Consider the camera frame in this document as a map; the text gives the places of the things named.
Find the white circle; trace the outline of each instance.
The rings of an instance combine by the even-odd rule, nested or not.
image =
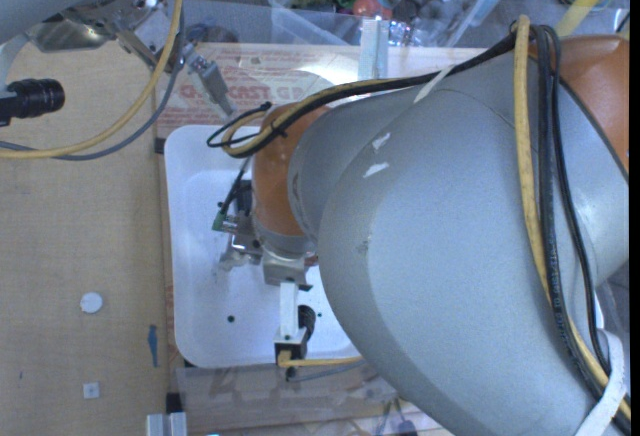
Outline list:
[[[102,308],[102,296],[97,292],[87,292],[82,296],[80,309],[84,313],[96,313]]]

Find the white tray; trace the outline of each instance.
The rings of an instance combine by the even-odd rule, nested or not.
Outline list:
[[[207,147],[217,128],[181,127],[165,145],[176,342],[182,355],[199,367],[274,363],[279,287],[264,283],[260,266],[230,272],[218,267],[229,236],[212,231],[211,225],[242,161]],[[329,306],[317,266],[309,269],[307,280],[313,288],[300,292],[298,303],[317,314],[307,357],[356,356]]]

